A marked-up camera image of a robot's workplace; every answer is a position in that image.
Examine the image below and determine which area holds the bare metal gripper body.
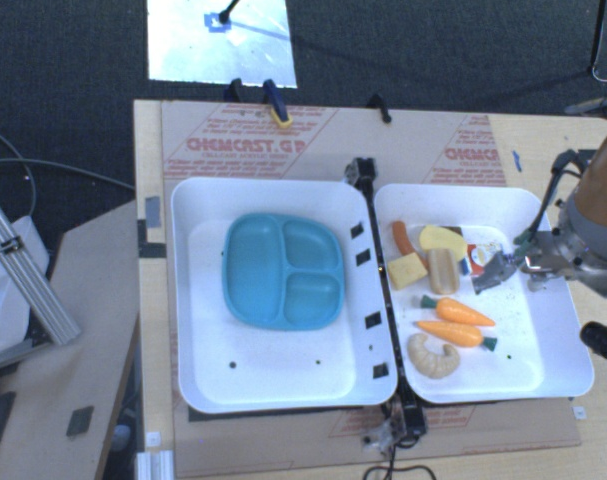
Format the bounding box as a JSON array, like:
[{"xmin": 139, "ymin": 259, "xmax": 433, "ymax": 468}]
[{"xmin": 519, "ymin": 229, "xmax": 607, "ymax": 300}]

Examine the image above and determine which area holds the red and white packet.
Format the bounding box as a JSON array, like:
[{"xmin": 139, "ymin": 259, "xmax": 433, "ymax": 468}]
[{"xmin": 454, "ymin": 225, "xmax": 510, "ymax": 277}]

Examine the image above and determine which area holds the tan bread roll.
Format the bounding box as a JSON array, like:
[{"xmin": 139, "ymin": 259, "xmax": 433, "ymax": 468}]
[{"xmin": 426, "ymin": 247, "xmax": 462, "ymax": 296}]

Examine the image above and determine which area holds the orange carrot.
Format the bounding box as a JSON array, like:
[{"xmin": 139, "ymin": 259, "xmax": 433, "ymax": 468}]
[
  {"xmin": 419, "ymin": 294, "xmax": 497, "ymax": 328},
  {"xmin": 413, "ymin": 319, "xmax": 500, "ymax": 353}
]

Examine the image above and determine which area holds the white plastic tray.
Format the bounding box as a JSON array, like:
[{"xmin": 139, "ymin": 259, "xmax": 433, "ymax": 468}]
[
  {"xmin": 372, "ymin": 182, "xmax": 596, "ymax": 405},
  {"xmin": 169, "ymin": 176, "xmax": 400, "ymax": 415}
]

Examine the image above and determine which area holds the yellow potato slice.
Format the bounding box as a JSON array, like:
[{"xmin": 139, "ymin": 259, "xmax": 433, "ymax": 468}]
[{"xmin": 418, "ymin": 224, "xmax": 469, "ymax": 263}]

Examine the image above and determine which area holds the yellow cheese block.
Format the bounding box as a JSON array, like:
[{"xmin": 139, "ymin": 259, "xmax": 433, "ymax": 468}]
[{"xmin": 386, "ymin": 252, "xmax": 430, "ymax": 291}]

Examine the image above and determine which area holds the orange sausage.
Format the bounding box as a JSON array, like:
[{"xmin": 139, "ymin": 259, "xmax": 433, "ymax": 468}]
[{"xmin": 392, "ymin": 220, "xmax": 429, "ymax": 271}]

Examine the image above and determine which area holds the thin black and white rod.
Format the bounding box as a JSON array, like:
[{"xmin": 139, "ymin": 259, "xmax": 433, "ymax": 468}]
[{"xmin": 360, "ymin": 177, "xmax": 412, "ymax": 411}]

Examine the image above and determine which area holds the beige croissant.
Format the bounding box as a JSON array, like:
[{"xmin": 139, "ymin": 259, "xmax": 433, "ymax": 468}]
[{"xmin": 406, "ymin": 332, "xmax": 462, "ymax": 381}]

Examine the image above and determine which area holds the brown cardboard board red print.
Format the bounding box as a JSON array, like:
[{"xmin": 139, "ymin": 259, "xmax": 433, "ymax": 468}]
[{"xmin": 160, "ymin": 99, "xmax": 583, "ymax": 470}]

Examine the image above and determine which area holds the blue divided plate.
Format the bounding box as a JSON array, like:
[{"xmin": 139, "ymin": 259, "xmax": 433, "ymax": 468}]
[{"xmin": 221, "ymin": 211, "xmax": 346, "ymax": 332}]

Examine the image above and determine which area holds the black cylinder on white bracket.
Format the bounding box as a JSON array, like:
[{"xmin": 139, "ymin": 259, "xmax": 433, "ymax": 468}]
[{"xmin": 579, "ymin": 320, "xmax": 607, "ymax": 375}]

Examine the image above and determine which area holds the black block with thin wires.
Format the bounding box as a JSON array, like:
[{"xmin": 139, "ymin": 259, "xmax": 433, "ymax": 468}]
[
  {"xmin": 381, "ymin": 399, "xmax": 429, "ymax": 450},
  {"xmin": 344, "ymin": 156, "xmax": 380, "ymax": 190}
]

